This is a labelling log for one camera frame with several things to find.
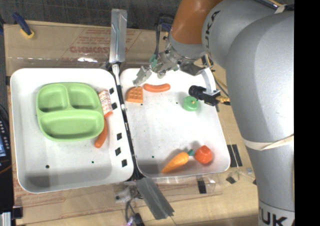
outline blue clamp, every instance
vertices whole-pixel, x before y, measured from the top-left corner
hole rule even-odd
[[[32,39],[35,33],[33,32],[32,29],[29,28],[28,24],[26,23],[25,19],[18,14],[17,12],[14,12],[12,14],[12,17],[14,21],[20,25],[21,33],[28,39]],[[6,24],[5,20],[2,18],[0,14],[0,35],[4,35],[4,24]]]
[[[29,28],[28,24],[26,23],[25,19],[18,14],[17,12],[14,12],[12,14],[13,19],[16,21],[17,24],[21,27],[21,33],[28,39],[32,39],[35,33],[32,29]]]

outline orange toy sausage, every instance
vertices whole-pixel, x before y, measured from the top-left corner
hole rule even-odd
[[[161,84],[161,85],[152,85],[152,84],[144,84],[144,90],[153,92],[153,93],[161,93],[170,90],[171,86],[169,84]]]
[[[107,134],[108,134],[108,126],[107,126],[107,121],[104,120],[104,128],[102,130],[102,132],[100,133],[100,135],[98,136],[98,139],[96,139],[94,146],[96,148],[100,148],[106,141],[107,138]]]

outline toy food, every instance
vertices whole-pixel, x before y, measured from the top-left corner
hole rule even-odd
[[[213,159],[213,155],[211,150],[203,145],[194,153],[194,158],[201,164],[207,164]]]
[[[162,173],[168,173],[174,169],[177,169],[179,167],[182,167],[189,161],[189,156],[193,156],[195,153],[191,149],[189,152],[180,152],[178,155],[176,155],[173,159],[170,160],[168,164],[162,169]]]
[[[103,90],[102,92],[99,93],[98,96],[101,102],[104,118],[106,119],[108,116],[110,116],[113,113],[110,93],[108,90]]]
[[[188,112],[194,112],[198,109],[199,102],[192,96],[187,96],[183,99],[183,108]]]
[[[106,139],[107,139],[107,134],[108,134],[108,125],[107,125],[107,121],[104,120],[104,128],[102,130],[102,132],[100,133],[100,135],[98,136],[98,139],[96,139],[94,146],[96,148],[101,148],[101,146],[105,143]]]
[[[170,90],[171,86],[169,84],[152,85],[144,84],[143,89],[152,93],[161,93]]]
[[[133,87],[126,92],[125,100],[130,103],[142,104],[144,97],[142,93],[142,87]]]

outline white tray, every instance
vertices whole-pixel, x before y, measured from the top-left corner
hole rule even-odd
[[[126,69],[120,75],[123,97],[132,88],[139,69]],[[213,75],[207,76],[215,88]],[[183,109],[183,100],[192,85],[206,87],[202,75],[191,76],[182,71],[169,71],[159,79],[152,73],[146,81],[152,85],[170,84],[169,91],[152,93],[143,90],[143,105],[125,102],[133,149],[140,172],[151,178],[189,177],[220,173],[230,166],[230,155],[216,108],[199,101],[196,111]],[[171,173],[161,173],[170,159],[181,151],[196,151],[207,145],[214,160],[200,164],[193,157]]]
[[[56,82],[86,83],[98,93],[113,88],[110,98],[117,108],[107,118],[108,136],[101,148],[94,147],[96,138],[58,142],[42,134],[36,113],[37,92],[43,85]],[[109,72],[24,68],[11,76],[10,85],[17,178],[26,191],[44,193],[98,186],[124,182],[132,176],[134,167],[128,137],[115,80]],[[117,134],[121,134],[121,139],[118,140]]]

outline toy sausage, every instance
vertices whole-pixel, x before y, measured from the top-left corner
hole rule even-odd
[[[153,92],[153,93],[161,93],[170,90],[171,86],[169,84],[161,84],[161,85],[152,85],[152,84],[144,84],[144,90]]]

